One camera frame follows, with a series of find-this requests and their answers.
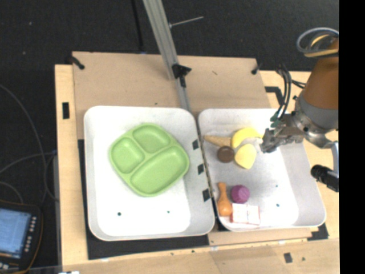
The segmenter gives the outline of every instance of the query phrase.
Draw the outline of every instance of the metal pole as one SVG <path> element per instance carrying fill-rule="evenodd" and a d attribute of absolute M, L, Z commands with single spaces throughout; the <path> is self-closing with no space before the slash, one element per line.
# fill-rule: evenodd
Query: metal pole
<path fill-rule="evenodd" d="M 190 111 L 190 104 L 186 94 L 186 89 L 182 86 L 181 80 L 176 79 L 172 69 L 174 65 L 179 65 L 179 60 L 177 59 L 175 44 L 173 43 L 171 30 L 167 22 L 162 1 L 143 0 L 143 3 L 152 26 L 157 45 L 163 57 L 168 76 L 176 82 L 176 90 L 179 95 L 181 107 Z"/>

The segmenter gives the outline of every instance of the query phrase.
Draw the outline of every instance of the purple ball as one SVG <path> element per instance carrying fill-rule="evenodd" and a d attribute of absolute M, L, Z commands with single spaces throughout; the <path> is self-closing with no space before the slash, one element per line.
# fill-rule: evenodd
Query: purple ball
<path fill-rule="evenodd" d="M 234 203 L 244 204 L 250 198 L 250 190 L 243 185 L 233 186 L 230 195 Z"/>

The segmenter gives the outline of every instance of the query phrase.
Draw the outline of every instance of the toy food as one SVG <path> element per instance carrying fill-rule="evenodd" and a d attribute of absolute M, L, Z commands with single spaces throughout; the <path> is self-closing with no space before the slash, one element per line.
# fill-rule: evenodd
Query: toy food
<path fill-rule="evenodd" d="M 262 138 L 262 135 L 257 132 L 255 128 L 247 127 L 240 129 L 234 133 L 231 140 L 231 146 L 232 148 L 237 148 L 246 138 L 253 137 Z"/>
<path fill-rule="evenodd" d="M 235 154 L 234 160 L 238 165 L 243 168 L 249 170 L 252 168 L 253 163 L 255 162 L 255 158 L 257 155 L 257 151 L 255 147 L 248 143 L 243 145 Z"/>
<path fill-rule="evenodd" d="M 211 136 L 211 135 L 205 135 L 204 140 L 220 147 L 230 146 L 230 141 L 231 141 L 230 137 Z"/>
<path fill-rule="evenodd" d="M 220 216 L 230 216 L 232 214 L 232 204 L 228 199 L 226 183 L 219 182 L 220 197 L 217 202 L 218 213 Z"/>
<path fill-rule="evenodd" d="M 230 222 L 260 225 L 259 206 L 233 203 L 232 208 Z"/>
<path fill-rule="evenodd" d="M 234 203 L 244 204 L 250 198 L 250 190 L 243 185 L 236 185 L 230 190 L 230 196 Z"/>
<path fill-rule="evenodd" d="M 231 162 L 234 159 L 234 150 L 230 146 L 222 146 L 218 149 L 217 157 L 221 162 Z"/>

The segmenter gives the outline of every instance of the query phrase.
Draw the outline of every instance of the green divided plate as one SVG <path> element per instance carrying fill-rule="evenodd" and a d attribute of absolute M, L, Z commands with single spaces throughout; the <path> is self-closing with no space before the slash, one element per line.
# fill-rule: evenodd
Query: green divided plate
<path fill-rule="evenodd" d="M 109 151 L 118 175 L 139 195 L 156 196 L 182 178 L 189 156 L 156 124 L 141 124 L 115 140 Z"/>

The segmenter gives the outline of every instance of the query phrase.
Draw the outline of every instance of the black floor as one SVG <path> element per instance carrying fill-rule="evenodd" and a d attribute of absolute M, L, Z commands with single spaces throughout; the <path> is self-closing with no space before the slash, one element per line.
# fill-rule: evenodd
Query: black floor
<path fill-rule="evenodd" d="M 141 0 L 135 0 L 143 47 L 137 35 L 131 0 L 0 0 L 0 171 L 40 148 L 46 161 L 56 151 L 54 65 L 72 51 L 138 53 L 158 49 Z M 172 29 L 179 55 L 249 57 L 262 69 L 284 63 L 289 70 L 314 65 L 296 47 L 298 36 L 314 27 L 339 30 L 339 0 L 163 0 L 170 23 L 204 19 Z M 25 203 L 42 206 L 45 231 L 35 266 L 55 265 L 55 203 L 44 197 L 44 166 L 36 156 L 0 173 Z M 47 170 L 52 187 L 52 167 Z M 0 184 L 0 199 L 18 202 Z"/>

